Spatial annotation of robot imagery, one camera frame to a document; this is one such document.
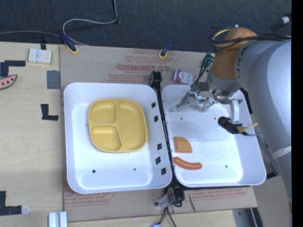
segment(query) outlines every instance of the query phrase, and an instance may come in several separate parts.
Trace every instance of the blue and yellow clip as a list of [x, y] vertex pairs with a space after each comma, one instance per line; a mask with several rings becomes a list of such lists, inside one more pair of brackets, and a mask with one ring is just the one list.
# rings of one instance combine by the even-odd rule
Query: blue and yellow clip
[[59, 34], [60, 38], [64, 41], [64, 43], [67, 45], [67, 49], [72, 53], [72, 54], [77, 54], [79, 49], [73, 44], [71, 39], [68, 37], [67, 34], [64, 32], [61, 32]]
[[160, 50], [158, 57], [163, 60], [167, 56], [168, 51], [172, 48], [173, 44], [174, 42], [172, 40], [169, 40], [165, 47]]

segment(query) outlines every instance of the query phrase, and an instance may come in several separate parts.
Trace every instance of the table surface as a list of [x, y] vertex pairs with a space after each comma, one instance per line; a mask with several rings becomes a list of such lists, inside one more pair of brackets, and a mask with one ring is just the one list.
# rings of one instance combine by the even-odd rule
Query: table surface
[[[0, 42], [0, 61], [26, 61], [30, 48], [39, 44]], [[0, 226], [47, 226], [49, 212], [63, 211], [63, 168], [61, 137], [61, 93], [47, 89], [46, 72], [60, 70], [59, 46], [47, 45], [53, 52], [52, 65], [10, 67], [16, 83], [0, 91], [0, 191], [6, 192], [6, 206], [29, 206], [22, 215], [1, 216]], [[49, 114], [58, 121], [42, 120], [40, 104], [49, 104]], [[69, 226], [152, 226], [159, 216], [71, 222]], [[174, 214], [181, 226], [234, 227], [232, 210]], [[172, 226], [166, 217], [163, 227]]]

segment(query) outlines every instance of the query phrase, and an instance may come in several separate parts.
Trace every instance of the white cable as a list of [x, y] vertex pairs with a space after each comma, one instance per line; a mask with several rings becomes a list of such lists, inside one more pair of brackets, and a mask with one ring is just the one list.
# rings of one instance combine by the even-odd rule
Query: white cable
[[[73, 18], [71, 20], [68, 20], [67, 22], [64, 23], [63, 27], [62, 27], [62, 30], [63, 32], [66, 34], [65, 32], [65, 26], [72, 22], [72, 21], [82, 21], [82, 22], [88, 22], [88, 23], [93, 23], [93, 24], [99, 24], [99, 25], [110, 25], [110, 24], [113, 24], [114, 22], [116, 22], [118, 20], [118, 15], [117, 15], [117, 10], [116, 10], [116, 0], [113, 0], [114, 2], [114, 11], [115, 11], [115, 19], [110, 21], [110, 22], [97, 22], [97, 21], [91, 21], [91, 20], [87, 20], [87, 19], [82, 19], [82, 18]], [[81, 44], [81, 45], [87, 45], [87, 44], [83, 44], [79, 41], [76, 41], [72, 38], [70, 38], [70, 40], [72, 40], [74, 43], [77, 43], [77, 44]]]

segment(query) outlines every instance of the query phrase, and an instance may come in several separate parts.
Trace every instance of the yellow plate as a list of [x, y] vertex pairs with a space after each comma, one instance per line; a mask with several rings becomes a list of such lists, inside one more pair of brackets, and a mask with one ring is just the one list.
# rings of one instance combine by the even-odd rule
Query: yellow plate
[[93, 145], [105, 152], [140, 150], [147, 142], [143, 109], [132, 100], [113, 98], [89, 107], [89, 135]]

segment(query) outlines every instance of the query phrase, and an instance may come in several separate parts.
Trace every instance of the toy sausage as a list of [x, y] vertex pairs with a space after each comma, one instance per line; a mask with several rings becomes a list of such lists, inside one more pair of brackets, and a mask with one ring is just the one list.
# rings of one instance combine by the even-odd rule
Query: toy sausage
[[202, 168], [202, 164], [200, 162], [190, 163], [185, 160], [182, 160], [179, 157], [174, 157], [174, 163], [179, 167], [187, 170], [199, 170]]

